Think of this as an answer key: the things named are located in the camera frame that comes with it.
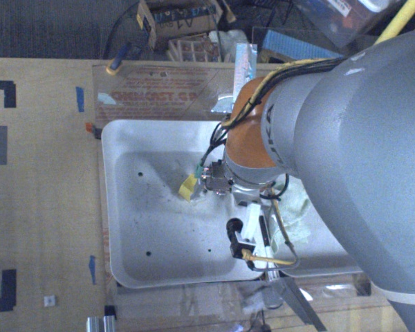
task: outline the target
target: plastic bin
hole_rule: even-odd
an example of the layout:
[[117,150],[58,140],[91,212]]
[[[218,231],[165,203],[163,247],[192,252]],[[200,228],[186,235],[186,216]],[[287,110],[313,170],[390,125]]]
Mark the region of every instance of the plastic bin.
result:
[[337,47],[352,42],[404,0],[294,0]]

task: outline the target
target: wooden surface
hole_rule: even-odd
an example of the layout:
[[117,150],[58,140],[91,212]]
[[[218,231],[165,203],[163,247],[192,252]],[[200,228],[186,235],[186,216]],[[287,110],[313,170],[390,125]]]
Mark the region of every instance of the wooden surface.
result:
[[[0,165],[0,272],[17,269],[17,305],[0,313],[0,331],[85,331],[86,318],[103,316],[105,304],[120,312],[117,332],[224,331],[225,321],[249,327],[252,315],[242,310],[235,283],[133,292],[112,280],[105,289],[101,146],[84,130],[94,117],[94,64],[0,59],[0,80],[17,85],[16,109],[3,108],[0,91],[0,125],[8,127],[8,164]],[[84,113],[77,110],[77,86],[84,89]],[[44,308],[45,295],[56,295],[57,306]],[[330,331],[406,331],[378,296],[316,299],[313,307]],[[266,320],[273,331],[314,331],[287,307],[267,312]]]

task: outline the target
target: dark floor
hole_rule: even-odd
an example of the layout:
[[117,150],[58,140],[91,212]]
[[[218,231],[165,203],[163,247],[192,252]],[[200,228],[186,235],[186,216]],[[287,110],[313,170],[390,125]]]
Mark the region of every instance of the dark floor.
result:
[[[0,57],[99,59],[111,27],[137,0],[0,0]],[[281,6],[271,27],[282,27]],[[237,22],[222,29],[240,28],[251,42],[252,27],[264,26],[270,11],[243,6],[234,11]],[[373,30],[378,34],[380,25]],[[299,10],[293,8],[285,28],[315,30]],[[125,18],[111,41],[109,57],[127,41],[143,47],[145,36],[135,18]],[[142,49],[141,59],[162,59],[163,55]]]

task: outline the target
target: yellow sponge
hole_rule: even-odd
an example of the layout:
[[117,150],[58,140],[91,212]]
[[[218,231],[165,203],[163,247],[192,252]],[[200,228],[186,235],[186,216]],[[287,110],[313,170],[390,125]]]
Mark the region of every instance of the yellow sponge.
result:
[[181,184],[178,194],[180,194],[186,201],[191,201],[191,194],[194,193],[194,188],[197,182],[194,174],[190,174],[189,177]]

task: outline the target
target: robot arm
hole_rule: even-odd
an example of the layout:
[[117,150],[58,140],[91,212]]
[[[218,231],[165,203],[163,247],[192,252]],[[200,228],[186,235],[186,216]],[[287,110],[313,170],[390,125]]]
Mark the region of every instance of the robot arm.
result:
[[[259,86],[246,84],[231,117]],[[290,77],[228,132],[228,181],[300,178],[344,249],[415,331],[415,31]]]

